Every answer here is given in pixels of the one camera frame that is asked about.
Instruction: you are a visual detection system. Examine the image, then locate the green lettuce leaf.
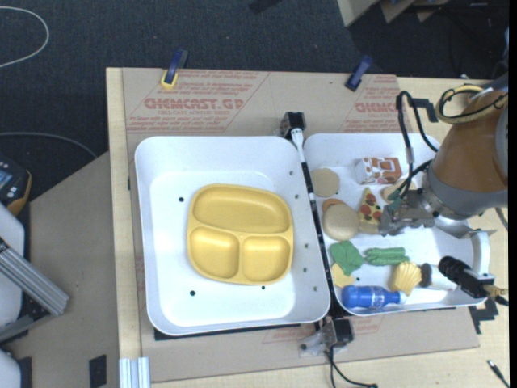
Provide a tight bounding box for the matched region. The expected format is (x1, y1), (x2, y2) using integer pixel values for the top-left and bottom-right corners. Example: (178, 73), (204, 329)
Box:
(329, 240), (366, 276)

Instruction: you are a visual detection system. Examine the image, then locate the tan round bread bun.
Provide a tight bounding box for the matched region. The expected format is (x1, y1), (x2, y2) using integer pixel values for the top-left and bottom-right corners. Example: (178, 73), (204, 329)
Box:
(322, 204), (361, 243)

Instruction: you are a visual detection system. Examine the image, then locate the brown cardboard board red print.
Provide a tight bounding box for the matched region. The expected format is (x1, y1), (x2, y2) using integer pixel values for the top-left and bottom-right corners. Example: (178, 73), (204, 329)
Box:
(120, 67), (481, 383)

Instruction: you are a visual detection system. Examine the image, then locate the white plastic tray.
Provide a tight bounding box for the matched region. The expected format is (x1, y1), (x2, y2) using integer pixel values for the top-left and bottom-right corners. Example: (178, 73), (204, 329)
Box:
(133, 135), (332, 336)
(302, 133), (492, 317)

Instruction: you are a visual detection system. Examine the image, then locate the yellow pizza slice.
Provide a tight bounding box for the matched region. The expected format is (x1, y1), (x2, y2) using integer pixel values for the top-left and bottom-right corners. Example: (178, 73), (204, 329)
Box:
(357, 186), (384, 223)

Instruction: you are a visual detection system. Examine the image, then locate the blue plastic bottle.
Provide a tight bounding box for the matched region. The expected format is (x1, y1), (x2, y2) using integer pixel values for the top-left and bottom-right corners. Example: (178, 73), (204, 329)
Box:
(340, 284), (410, 312)

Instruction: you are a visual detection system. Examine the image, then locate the brown and white mushroom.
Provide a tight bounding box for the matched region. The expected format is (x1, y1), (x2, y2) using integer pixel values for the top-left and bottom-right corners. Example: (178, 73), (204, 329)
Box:
(418, 262), (445, 291)

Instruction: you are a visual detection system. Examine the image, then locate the yellow divided plate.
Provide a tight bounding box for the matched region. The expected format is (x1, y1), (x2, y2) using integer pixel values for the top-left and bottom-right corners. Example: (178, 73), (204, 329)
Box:
(186, 183), (295, 286)

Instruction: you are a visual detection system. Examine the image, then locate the thin black and white rod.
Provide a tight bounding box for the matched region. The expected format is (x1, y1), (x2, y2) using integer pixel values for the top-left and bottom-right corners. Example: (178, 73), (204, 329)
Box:
(290, 129), (337, 319)

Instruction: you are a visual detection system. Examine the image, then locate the yellow cheese slice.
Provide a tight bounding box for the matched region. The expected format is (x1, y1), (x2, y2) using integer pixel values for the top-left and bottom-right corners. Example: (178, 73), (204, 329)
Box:
(331, 263), (357, 289)

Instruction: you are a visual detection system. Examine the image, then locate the green asparagus bundle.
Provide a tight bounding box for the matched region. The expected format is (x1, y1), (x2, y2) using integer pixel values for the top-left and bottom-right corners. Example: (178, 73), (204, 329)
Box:
(364, 247), (410, 268)

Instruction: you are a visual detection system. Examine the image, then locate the black cylinder on white bracket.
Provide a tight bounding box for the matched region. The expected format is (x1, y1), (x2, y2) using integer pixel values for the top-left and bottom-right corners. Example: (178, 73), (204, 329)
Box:
(434, 215), (498, 300)

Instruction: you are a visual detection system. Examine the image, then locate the brown round patty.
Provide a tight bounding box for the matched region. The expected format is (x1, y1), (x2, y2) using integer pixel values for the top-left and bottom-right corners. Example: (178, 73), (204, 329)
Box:
(321, 198), (348, 214)

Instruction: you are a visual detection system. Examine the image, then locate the white and orange carton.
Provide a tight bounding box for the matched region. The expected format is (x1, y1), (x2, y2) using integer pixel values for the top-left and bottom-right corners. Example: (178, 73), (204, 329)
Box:
(354, 156), (404, 186)

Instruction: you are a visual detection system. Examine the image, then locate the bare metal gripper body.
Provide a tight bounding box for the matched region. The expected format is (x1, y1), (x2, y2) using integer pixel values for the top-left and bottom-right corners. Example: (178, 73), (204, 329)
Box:
(392, 189), (439, 229)

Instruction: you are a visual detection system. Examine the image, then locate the tan round biscuit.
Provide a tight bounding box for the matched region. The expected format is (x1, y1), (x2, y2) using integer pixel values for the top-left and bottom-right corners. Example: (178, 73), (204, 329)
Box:
(309, 167), (342, 199)

